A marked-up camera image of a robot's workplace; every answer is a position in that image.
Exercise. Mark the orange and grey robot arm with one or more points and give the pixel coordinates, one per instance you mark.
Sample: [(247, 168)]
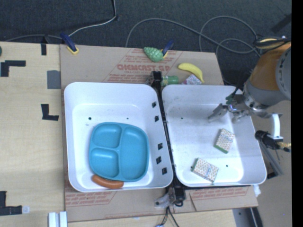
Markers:
[(267, 74)]

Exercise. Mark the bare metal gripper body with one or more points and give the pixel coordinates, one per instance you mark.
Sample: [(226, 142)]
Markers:
[(243, 105)]

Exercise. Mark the orange sausage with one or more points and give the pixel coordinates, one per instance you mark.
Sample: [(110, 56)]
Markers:
[(107, 183)]

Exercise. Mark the green grapes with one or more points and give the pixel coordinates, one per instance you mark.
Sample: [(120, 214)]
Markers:
[(153, 54)]

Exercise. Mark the green bottle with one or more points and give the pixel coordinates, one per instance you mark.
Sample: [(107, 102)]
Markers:
[(171, 80)]

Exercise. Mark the white plastic tray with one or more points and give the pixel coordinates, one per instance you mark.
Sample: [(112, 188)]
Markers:
[(111, 103), (196, 136)]

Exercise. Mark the blue divided plate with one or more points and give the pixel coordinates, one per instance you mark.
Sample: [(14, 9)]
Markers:
[(120, 150)]

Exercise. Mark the yellow banana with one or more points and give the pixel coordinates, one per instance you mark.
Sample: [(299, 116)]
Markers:
[(193, 69)]

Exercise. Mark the black cylinder on white bracket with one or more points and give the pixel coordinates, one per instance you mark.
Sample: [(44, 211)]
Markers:
[(275, 126)]

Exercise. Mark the patterned white carton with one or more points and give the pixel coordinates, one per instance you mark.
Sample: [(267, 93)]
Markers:
[(192, 80), (205, 170), (225, 140)]

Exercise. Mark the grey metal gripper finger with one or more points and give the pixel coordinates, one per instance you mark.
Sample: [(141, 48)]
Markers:
[(237, 118), (219, 112)]

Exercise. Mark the brown cardboard board red print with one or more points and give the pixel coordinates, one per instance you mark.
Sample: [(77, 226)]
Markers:
[(99, 63)]

